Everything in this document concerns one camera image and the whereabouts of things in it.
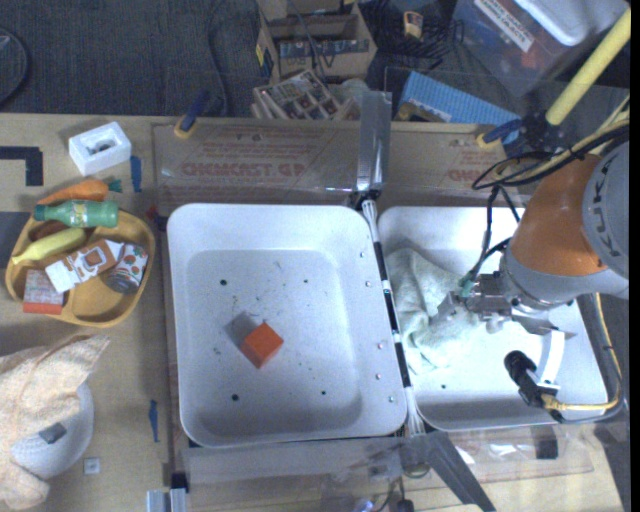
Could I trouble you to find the yellow banana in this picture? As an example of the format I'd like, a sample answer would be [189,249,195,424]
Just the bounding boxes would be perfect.
[10,226,89,267]

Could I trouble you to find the white plastic tray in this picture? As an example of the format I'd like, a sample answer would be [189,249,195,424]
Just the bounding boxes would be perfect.
[376,205,615,433]
[165,201,409,449]

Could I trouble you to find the pale orange towel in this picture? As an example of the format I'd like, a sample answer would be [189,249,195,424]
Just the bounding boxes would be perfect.
[0,333,112,512]

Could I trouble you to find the wooden compartment box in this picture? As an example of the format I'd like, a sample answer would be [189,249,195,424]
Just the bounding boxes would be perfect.
[251,69,362,122]

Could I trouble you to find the small printed can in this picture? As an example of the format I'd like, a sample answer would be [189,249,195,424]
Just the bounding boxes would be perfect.
[104,242,150,295]

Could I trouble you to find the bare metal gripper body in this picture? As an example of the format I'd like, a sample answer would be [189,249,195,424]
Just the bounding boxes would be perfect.
[461,271,517,322]

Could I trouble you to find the black cylinder on white bracket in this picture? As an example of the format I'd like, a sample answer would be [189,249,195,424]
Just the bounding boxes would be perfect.
[503,329,567,410]

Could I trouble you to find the brown cardboard box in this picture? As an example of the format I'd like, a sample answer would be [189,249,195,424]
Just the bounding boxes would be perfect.
[254,0,379,85]

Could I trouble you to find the white foam box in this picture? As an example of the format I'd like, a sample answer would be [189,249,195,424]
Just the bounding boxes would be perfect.
[67,120,133,178]

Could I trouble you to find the pale green cloth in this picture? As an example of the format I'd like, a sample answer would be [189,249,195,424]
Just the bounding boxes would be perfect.
[383,246,497,375]

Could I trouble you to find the white and brown carton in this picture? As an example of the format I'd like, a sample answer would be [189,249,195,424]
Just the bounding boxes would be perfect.
[44,238,126,295]

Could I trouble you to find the orange and white packet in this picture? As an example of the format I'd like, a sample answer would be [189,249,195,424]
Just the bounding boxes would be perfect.
[21,269,67,317]

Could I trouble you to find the white bowl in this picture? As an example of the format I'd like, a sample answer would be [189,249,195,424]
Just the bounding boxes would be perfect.
[10,381,96,482]

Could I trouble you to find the orange cube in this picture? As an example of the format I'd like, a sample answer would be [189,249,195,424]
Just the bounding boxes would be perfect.
[239,321,285,370]

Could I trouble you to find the green bottle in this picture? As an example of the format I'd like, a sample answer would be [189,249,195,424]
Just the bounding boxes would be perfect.
[32,199,121,229]

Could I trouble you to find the orange carrot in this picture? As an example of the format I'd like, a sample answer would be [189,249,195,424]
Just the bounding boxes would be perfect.
[36,178,124,207]

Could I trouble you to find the yellow divided plate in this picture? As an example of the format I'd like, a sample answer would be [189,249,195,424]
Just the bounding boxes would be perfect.
[4,208,157,329]

